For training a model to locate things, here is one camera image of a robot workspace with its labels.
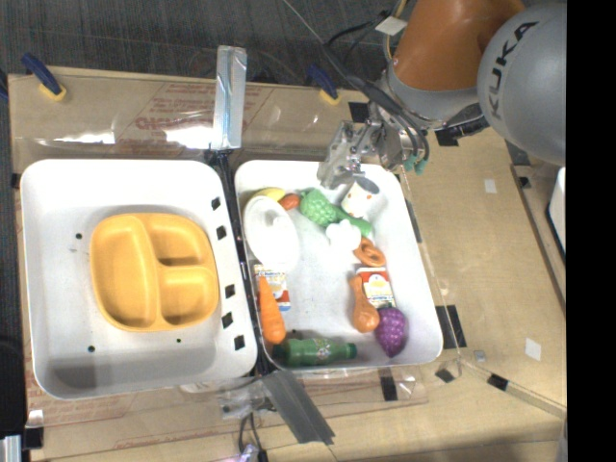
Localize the red and white carton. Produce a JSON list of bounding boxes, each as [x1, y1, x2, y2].
[[354, 265, 398, 310]]

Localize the green plastic bottle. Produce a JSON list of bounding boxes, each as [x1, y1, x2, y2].
[[271, 336, 359, 369]]

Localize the brown chicken drumstick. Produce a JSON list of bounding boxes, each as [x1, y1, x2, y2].
[[347, 274, 381, 334]]

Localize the yellow divided plate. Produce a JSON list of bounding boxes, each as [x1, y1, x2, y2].
[[89, 212, 221, 333]]

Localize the white lumpy toy food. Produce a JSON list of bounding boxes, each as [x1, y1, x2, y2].
[[324, 218, 363, 252]]

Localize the brown cardboard board, red print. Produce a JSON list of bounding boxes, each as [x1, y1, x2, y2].
[[7, 64, 568, 462]]

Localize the white plastic tray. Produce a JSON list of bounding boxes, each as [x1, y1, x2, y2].
[[233, 159, 445, 372], [18, 158, 259, 400]]

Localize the purple grapes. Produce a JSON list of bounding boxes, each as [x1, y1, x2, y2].
[[373, 305, 408, 359]]

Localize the orange carrot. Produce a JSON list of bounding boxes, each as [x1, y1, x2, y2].
[[257, 275, 288, 346]]

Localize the green broccoli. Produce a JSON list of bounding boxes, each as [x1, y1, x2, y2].
[[298, 187, 374, 239]]

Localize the white and blue carton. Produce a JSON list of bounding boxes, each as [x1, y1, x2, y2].
[[252, 263, 293, 313]]

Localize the white bowl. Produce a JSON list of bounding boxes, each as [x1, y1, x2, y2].
[[242, 194, 301, 272]]

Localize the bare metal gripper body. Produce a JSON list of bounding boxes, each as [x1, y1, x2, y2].
[[365, 98, 438, 171]]

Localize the brown pretzel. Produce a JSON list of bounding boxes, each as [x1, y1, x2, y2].
[[351, 236, 388, 269]]

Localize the yellow lemon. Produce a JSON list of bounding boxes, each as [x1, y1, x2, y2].
[[249, 187, 288, 204]]

